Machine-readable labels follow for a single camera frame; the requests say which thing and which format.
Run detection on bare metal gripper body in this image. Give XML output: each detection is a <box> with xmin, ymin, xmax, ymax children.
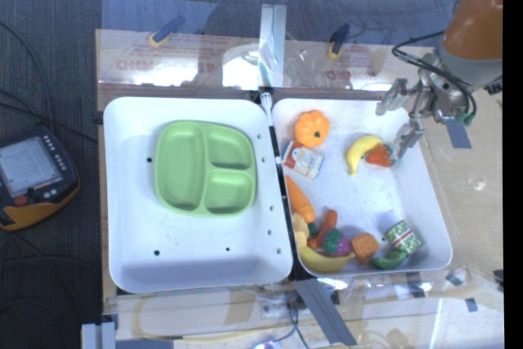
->
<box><xmin>409</xmin><ymin>63</ymin><xmax>472</xmax><ymax>124</ymax></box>

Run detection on orange toy with green leaves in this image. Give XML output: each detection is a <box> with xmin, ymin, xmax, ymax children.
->
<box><xmin>364</xmin><ymin>144</ymin><xmax>396</xmax><ymax>168</ymax></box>

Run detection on yellow banana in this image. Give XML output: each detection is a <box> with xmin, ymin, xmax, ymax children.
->
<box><xmin>297</xmin><ymin>243</ymin><xmax>357</xmax><ymax>275</ymax></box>
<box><xmin>346</xmin><ymin>134</ymin><xmax>385</xmax><ymax>177</ymax></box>

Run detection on white plastic tray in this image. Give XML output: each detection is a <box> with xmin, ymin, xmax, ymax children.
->
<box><xmin>270</xmin><ymin>97</ymin><xmax>454</xmax><ymax>280</ymax></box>
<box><xmin>102</xmin><ymin>96</ymin><xmax>295</xmax><ymax>295</ymax></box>

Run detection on brown cardboard board, red print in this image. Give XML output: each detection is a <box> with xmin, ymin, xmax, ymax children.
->
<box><xmin>94</xmin><ymin>28</ymin><xmax>504</xmax><ymax>341</ymax></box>

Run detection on orange toy pumpkin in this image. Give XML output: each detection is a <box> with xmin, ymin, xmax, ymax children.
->
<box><xmin>293</xmin><ymin>110</ymin><xmax>332</xmax><ymax>149</ymax></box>

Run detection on green and white can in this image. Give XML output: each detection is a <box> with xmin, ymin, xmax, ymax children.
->
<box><xmin>383</xmin><ymin>220</ymin><xmax>424</xmax><ymax>256</ymax></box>

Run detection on white and orange carton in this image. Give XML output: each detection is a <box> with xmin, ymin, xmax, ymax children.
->
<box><xmin>281</xmin><ymin>140</ymin><xmax>325</xmax><ymax>181</ymax></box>

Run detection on brown biscuit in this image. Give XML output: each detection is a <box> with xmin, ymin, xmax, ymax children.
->
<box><xmin>350</xmin><ymin>232</ymin><xmax>381</xmax><ymax>266</ymax></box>

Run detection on orange sausage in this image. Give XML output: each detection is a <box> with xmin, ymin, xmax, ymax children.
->
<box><xmin>306</xmin><ymin>209</ymin><xmax>339</xmax><ymax>251</ymax></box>

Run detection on green toy pepper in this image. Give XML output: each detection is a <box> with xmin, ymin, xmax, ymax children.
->
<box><xmin>369</xmin><ymin>248</ymin><xmax>409</xmax><ymax>271</ymax></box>

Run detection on orange carrot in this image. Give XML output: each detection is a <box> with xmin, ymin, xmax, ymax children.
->
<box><xmin>284</xmin><ymin>175</ymin><xmax>320</xmax><ymax>236</ymax></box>

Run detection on purple grapes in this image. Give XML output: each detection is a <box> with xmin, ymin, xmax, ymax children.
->
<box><xmin>322</xmin><ymin>228</ymin><xmax>353</xmax><ymax>257</ymax></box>

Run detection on yellow toy corn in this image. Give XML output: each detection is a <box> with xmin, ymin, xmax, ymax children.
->
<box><xmin>291</xmin><ymin>212</ymin><xmax>311</xmax><ymax>248</ymax></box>

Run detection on green divided plate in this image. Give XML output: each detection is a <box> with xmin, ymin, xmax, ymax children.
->
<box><xmin>154</xmin><ymin>119</ymin><xmax>258</xmax><ymax>218</ymax></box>

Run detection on black block with thin wires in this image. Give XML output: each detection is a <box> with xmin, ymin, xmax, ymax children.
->
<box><xmin>261</xmin><ymin>292</ymin><xmax>306</xmax><ymax>318</ymax></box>

